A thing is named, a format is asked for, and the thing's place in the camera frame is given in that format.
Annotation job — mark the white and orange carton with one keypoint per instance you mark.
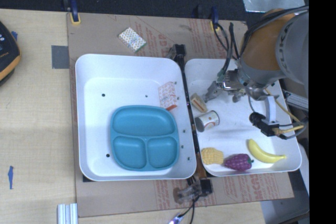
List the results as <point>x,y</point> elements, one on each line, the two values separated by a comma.
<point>168,95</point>

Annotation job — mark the black cylinder on white bracket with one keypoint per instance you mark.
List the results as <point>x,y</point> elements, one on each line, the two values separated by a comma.
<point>265,119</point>

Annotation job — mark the purple toy grapes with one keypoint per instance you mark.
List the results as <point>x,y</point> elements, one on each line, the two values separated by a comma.
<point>238,162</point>

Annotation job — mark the blue divided plate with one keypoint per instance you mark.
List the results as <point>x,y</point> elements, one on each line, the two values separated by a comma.
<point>145,137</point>

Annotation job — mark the yellow banana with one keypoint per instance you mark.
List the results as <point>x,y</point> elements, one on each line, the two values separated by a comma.
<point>260,152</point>

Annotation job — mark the white patterned packet green edge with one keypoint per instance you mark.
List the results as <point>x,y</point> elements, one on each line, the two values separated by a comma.
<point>132,39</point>

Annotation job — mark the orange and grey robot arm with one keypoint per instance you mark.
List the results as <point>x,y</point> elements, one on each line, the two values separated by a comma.
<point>265,52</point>

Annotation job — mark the toy sandwich wedge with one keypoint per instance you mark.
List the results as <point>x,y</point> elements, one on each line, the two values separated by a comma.
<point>198,102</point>

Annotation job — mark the yellow toy corn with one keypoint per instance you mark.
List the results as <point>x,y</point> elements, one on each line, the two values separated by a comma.
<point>211,156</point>

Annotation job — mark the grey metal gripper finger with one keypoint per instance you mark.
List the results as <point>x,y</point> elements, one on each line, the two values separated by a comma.
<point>237,97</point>
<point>213,92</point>

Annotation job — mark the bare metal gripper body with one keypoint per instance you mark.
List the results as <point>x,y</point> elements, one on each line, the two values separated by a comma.
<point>233,82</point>

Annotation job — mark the brown cardboard board red print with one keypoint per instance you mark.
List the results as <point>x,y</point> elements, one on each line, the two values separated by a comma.
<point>110,199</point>

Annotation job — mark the white plastic tray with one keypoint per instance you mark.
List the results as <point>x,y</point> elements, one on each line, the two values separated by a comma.
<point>97,118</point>
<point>231,139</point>

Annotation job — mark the small white can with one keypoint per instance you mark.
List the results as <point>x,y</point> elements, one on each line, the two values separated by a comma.
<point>207,121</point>

